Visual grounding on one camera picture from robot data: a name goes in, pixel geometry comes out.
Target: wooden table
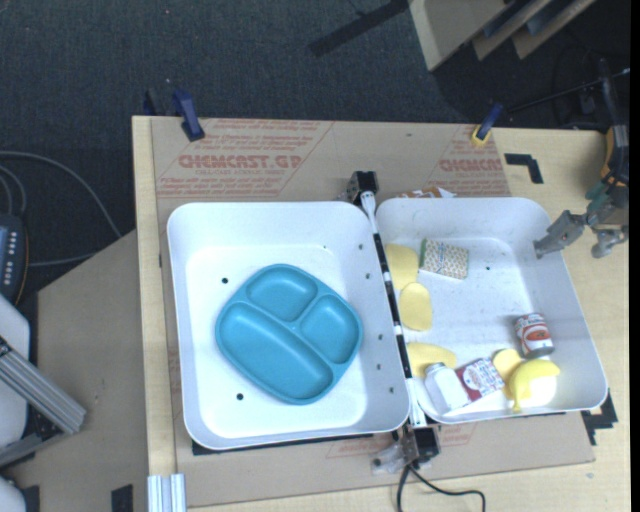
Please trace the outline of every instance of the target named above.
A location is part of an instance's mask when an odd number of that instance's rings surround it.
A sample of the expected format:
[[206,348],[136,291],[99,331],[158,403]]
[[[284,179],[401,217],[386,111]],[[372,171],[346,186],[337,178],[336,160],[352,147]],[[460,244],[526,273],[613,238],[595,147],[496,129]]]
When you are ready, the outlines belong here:
[[[151,129],[152,122],[157,121],[141,116],[134,117],[132,122],[149,472],[168,476],[176,473],[177,461],[162,276],[158,266],[160,240]],[[365,137],[370,128],[368,123],[361,123],[351,133],[356,137],[362,133]],[[376,129],[384,130],[384,125],[376,124]],[[565,209],[574,213],[585,211],[584,194],[597,179],[604,162],[601,134],[494,129],[493,138],[501,155],[531,154],[542,169],[544,185],[534,185],[526,170],[504,165],[512,195],[538,202],[552,219]],[[564,251],[564,258],[609,380],[619,420],[613,429],[597,432],[596,460],[588,464],[439,481],[441,487],[479,489],[486,495],[488,510],[494,511],[540,512],[569,507],[598,512],[630,510],[629,245],[615,247],[606,258],[593,259],[590,248],[594,243],[595,237],[587,231]],[[251,485],[250,477],[239,475],[238,478],[246,478],[244,485]],[[451,498],[432,491],[425,496],[426,487],[411,478],[409,481],[412,483],[407,485],[404,494],[406,510],[480,510],[475,496]],[[395,491],[395,486],[381,486],[197,510],[391,511],[395,509]]]

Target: blue clamp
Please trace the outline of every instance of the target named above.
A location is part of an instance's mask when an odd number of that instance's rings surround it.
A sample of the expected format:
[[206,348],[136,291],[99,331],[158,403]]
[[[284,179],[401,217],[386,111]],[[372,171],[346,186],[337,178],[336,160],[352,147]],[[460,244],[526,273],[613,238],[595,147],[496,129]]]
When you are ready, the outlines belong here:
[[484,118],[481,124],[476,126],[476,129],[471,134],[471,142],[475,146],[484,146],[486,142],[489,140],[491,135],[490,131],[493,128],[493,125],[502,114],[503,106],[501,103],[494,103],[491,108],[491,112]]
[[198,116],[196,115],[196,109],[193,105],[193,98],[191,94],[182,89],[176,89],[172,95],[173,106],[177,113],[184,118],[182,123],[182,129],[186,133],[190,141],[199,140],[204,138],[204,130],[198,122]]

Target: white bottle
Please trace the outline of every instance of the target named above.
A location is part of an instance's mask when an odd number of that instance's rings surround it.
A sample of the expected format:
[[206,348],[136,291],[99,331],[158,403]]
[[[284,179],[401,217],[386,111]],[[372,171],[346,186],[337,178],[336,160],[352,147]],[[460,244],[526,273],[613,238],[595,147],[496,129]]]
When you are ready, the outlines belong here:
[[424,385],[439,414],[446,414],[471,403],[455,370],[444,363],[427,367]]

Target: tin can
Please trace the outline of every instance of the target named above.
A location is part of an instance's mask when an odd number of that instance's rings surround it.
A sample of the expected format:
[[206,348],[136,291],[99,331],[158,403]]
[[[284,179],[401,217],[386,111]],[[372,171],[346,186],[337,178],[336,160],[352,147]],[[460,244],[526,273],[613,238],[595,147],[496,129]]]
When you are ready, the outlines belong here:
[[516,334],[527,359],[546,356],[554,351],[547,322],[540,313],[524,315],[516,320]]
[[446,414],[471,403],[455,370],[444,363],[435,363],[427,367],[424,385],[433,406],[440,414]]

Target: red and white can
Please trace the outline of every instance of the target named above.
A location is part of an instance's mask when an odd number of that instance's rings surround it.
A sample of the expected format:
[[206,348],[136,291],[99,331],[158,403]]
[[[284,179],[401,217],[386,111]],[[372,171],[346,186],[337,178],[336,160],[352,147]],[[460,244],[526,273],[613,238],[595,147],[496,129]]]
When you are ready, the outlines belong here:
[[531,313],[518,318],[516,334],[520,338],[522,352],[528,359],[546,356],[555,349],[547,322],[540,313]]

